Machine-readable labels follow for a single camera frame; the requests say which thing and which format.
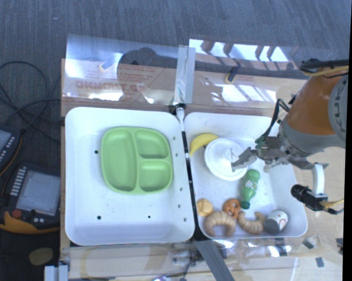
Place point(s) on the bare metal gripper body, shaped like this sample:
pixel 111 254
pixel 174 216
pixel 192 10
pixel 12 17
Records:
pixel 275 150

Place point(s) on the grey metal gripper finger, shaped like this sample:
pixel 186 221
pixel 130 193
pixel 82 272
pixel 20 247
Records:
pixel 247 153
pixel 239 165

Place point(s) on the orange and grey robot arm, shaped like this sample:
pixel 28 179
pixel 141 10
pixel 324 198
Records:
pixel 309 113

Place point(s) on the white bowl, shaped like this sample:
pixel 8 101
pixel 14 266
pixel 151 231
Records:
pixel 218 161

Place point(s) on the green plastic bottle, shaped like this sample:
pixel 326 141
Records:
pixel 250 185

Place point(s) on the white plastic tray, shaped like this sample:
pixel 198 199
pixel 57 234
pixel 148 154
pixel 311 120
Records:
pixel 214 190
pixel 85 177

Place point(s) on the orange pretzel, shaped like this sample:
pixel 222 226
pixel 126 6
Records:
pixel 230 207

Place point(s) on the yellow banana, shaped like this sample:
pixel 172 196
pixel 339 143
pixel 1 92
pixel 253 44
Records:
pixel 199 140

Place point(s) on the yellow biscuit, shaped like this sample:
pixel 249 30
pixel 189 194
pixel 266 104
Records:
pixel 204 207

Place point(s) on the tan croissant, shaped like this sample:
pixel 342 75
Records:
pixel 219 219
pixel 249 226

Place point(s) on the brown cardboard board, red print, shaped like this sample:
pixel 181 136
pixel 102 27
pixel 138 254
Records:
pixel 252 90

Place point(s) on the white and grey can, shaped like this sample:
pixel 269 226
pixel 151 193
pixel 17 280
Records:
pixel 278 219

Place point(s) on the green divided plate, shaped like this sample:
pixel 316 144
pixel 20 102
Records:
pixel 120 161

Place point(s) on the yellow oval object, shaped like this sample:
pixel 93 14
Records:
pixel 40 256

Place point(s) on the black cylinder on white bracket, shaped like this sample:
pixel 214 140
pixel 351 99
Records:
pixel 306 195

